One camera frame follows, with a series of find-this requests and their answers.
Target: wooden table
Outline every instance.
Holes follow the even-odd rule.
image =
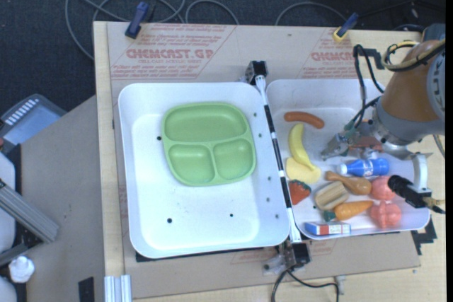
[[[275,32],[274,27],[243,27],[247,34],[262,37],[267,32]],[[287,36],[297,37],[316,33],[315,28],[284,28],[278,32],[287,32]],[[108,23],[95,22],[94,40],[96,56],[96,97],[98,101],[99,152],[101,162],[101,189],[103,210],[103,237],[105,275],[120,276],[125,273],[125,259],[122,244],[120,201],[117,183],[117,161],[115,153],[115,133],[112,128],[113,103],[110,82],[110,62],[108,46]],[[375,48],[383,53],[386,47],[406,39],[420,40],[418,33],[351,30],[350,44],[360,43],[364,47]],[[369,76],[363,67],[365,77]],[[383,84],[389,80],[389,72],[377,74]],[[414,146],[416,151],[431,151],[429,157],[429,187],[436,199],[445,198],[445,160],[437,151],[432,137],[426,137],[422,143]],[[446,301],[446,235],[445,216],[432,213],[432,220],[437,232],[433,244],[424,244],[421,248],[421,266],[415,269],[400,269],[385,272],[348,275],[344,282],[347,301]],[[332,279],[318,279],[310,283],[322,283]],[[175,279],[168,281],[183,284]],[[269,301],[272,284],[229,288],[214,291],[201,291],[190,294],[143,298],[141,301]],[[326,289],[308,289],[297,282],[282,283],[278,289],[279,301],[334,301],[333,287]]]

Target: green divided plate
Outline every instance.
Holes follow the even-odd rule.
[[[191,103],[171,108],[161,125],[166,160],[176,179],[190,186],[247,178],[256,153],[242,111],[229,103]]]

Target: toy food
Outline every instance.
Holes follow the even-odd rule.
[[[337,205],[333,208],[333,211],[324,212],[324,220],[330,221],[332,219],[337,219],[339,221],[344,221],[351,219],[353,216],[356,216],[363,211],[369,209],[373,205],[372,200],[360,200],[358,202],[347,202]]]
[[[315,167],[315,169],[312,170],[308,166],[298,163],[294,158],[287,158],[286,174],[289,179],[298,179],[307,184],[313,184],[321,177],[321,169]]]
[[[401,209],[396,204],[387,204],[384,200],[381,200],[379,205],[372,206],[371,217],[381,228],[395,226],[401,220]]]
[[[296,205],[311,194],[311,188],[305,182],[292,180],[289,182],[289,195],[291,203]]]
[[[322,119],[308,112],[302,111],[286,112],[283,118],[285,119],[285,121],[288,122],[293,121],[306,122],[307,124],[310,124],[311,126],[314,126],[317,129],[322,129],[324,127],[324,121]]]
[[[289,151],[291,152],[292,157],[298,163],[308,166],[310,170],[316,168],[310,161],[308,154],[305,151],[304,145],[302,145],[302,136],[304,134],[304,124],[297,123],[289,131]]]
[[[320,210],[330,210],[345,202],[349,193],[341,181],[334,181],[318,190],[314,195],[314,201]]]
[[[389,162],[385,158],[357,159],[352,163],[338,165],[338,173],[341,175],[351,174],[355,176],[378,176],[387,175]]]
[[[327,181],[341,181],[353,194],[356,195],[368,195],[371,192],[372,184],[368,179],[361,178],[358,176],[342,176],[334,173],[333,171],[327,171],[325,175]]]
[[[379,176],[372,182],[371,195],[378,200],[392,200],[395,197],[389,187],[389,176]]]
[[[306,222],[305,230],[315,236],[330,234],[347,234],[351,232],[351,225],[343,221],[327,221],[325,223]]]

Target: metal bracket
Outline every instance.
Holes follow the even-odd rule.
[[[293,243],[287,239],[278,246],[278,253],[265,261],[263,274],[280,274],[286,269],[300,269],[310,262],[311,257],[306,243]]]
[[[57,237],[58,225],[41,211],[29,204],[22,196],[0,179],[0,208],[11,215],[27,232],[45,243],[53,242]],[[0,265],[9,263],[29,249],[27,243],[17,245],[0,254]]]
[[[104,277],[105,302],[132,302],[130,275]]]

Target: wooden edge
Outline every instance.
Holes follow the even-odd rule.
[[[96,99],[98,102],[98,137],[101,166],[101,199],[106,276],[125,273],[122,248],[120,196],[113,130],[113,105],[108,58],[107,22],[94,22]]]

